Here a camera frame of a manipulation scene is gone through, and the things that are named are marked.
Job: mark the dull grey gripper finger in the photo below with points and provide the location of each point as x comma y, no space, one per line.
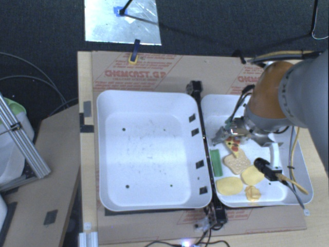
218,134
223,140

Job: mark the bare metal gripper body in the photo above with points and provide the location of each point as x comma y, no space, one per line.
240,129

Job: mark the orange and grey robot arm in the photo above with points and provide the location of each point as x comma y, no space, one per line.
300,91

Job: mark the toy pizza slice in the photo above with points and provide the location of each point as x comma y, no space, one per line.
234,148

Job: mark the thin black rod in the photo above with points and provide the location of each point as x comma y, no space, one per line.
205,143

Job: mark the green toy stick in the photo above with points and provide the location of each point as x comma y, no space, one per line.
216,163

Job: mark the toy bread slice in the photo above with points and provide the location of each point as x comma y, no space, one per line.
236,163

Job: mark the yellow round toy crisp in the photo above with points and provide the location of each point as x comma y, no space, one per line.
229,186
250,177

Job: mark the small yellow crumpled toy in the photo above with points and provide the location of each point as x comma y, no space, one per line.
253,193

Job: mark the white plastic tray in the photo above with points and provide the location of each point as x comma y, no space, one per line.
277,192
149,150

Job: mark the brown cardboard board red print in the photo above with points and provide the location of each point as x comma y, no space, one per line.
159,71

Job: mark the black cylinder on white bracket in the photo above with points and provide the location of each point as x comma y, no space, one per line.
266,167

